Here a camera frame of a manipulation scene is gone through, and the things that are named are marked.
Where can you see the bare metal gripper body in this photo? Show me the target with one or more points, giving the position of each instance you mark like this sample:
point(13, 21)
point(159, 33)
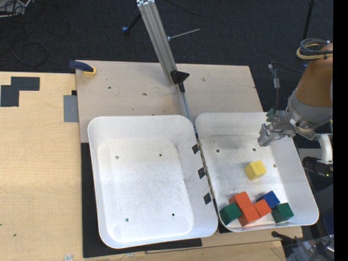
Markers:
point(285, 125)

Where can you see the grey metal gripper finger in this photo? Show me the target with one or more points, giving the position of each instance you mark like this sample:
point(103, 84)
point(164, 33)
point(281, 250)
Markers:
point(263, 136)
point(273, 139)

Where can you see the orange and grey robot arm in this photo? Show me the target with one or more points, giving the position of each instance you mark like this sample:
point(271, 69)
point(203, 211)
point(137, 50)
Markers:
point(312, 86)

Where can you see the yellow cube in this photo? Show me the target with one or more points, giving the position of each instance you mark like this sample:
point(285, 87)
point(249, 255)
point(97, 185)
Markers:
point(255, 170)

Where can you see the white plastic tray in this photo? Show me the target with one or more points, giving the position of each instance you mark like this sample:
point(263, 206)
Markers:
point(233, 170)
point(146, 186)

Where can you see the blue cube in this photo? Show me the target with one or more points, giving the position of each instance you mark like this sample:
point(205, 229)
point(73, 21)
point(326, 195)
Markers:
point(272, 198)

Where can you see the thin black and white rod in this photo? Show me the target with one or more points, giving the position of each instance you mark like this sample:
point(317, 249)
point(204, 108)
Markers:
point(204, 162)

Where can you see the orange cube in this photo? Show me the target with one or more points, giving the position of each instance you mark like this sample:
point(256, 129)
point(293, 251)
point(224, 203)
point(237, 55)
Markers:
point(263, 207)
point(242, 198)
point(248, 215)

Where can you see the green cube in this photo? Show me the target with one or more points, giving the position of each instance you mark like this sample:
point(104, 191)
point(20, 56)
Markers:
point(230, 213)
point(282, 212)

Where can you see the pale wood board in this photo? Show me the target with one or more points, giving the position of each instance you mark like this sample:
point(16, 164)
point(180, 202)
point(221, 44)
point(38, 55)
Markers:
point(130, 94)

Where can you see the black cylinder on white bracket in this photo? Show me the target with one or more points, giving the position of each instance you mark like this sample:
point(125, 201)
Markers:
point(326, 145)

